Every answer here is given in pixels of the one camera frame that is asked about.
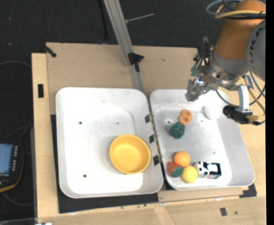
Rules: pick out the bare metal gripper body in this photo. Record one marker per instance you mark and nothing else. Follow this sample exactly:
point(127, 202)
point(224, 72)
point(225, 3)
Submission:
point(218, 78)

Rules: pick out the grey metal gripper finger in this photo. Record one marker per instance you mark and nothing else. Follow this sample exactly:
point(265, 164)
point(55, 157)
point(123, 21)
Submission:
point(189, 91)
point(199, 92)

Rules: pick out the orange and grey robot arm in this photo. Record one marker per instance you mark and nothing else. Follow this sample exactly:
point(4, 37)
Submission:
point(235, 39)

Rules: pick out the white ball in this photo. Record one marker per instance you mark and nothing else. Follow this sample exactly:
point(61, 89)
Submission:
point(212, 112)

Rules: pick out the orange pretzel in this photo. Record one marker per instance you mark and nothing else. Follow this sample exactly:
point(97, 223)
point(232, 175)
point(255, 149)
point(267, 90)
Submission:
point(188, 119)

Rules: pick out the green broccoli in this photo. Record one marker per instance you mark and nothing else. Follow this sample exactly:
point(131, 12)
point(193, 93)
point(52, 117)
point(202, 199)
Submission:
point(177, 131)

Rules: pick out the white plastic tray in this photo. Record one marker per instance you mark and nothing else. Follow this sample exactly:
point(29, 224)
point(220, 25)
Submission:
point(205, 142)
point(92, 137)

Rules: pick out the orange fruit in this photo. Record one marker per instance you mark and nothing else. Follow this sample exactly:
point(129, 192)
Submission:
point(182, 158)

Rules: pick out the black and white cow-print carton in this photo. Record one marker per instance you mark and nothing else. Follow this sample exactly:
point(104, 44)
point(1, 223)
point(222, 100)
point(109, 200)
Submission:
point(207, 169)

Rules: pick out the red strawberry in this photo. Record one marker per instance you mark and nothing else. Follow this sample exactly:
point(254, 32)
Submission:
point(173, 170)

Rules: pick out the yellow lemon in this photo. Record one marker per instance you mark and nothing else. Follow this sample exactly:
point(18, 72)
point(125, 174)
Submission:
point(190, 174)

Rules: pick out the yellow bowl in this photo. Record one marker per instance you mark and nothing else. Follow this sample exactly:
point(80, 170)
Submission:
point(130, 154)

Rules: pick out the brown cardboard board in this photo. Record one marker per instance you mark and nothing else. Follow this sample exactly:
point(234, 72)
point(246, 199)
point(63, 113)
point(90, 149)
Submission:
point(92, 67)

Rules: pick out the black cylinder on white bracket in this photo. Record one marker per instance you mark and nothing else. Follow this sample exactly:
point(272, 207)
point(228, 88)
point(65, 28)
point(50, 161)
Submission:
point(238, 115)

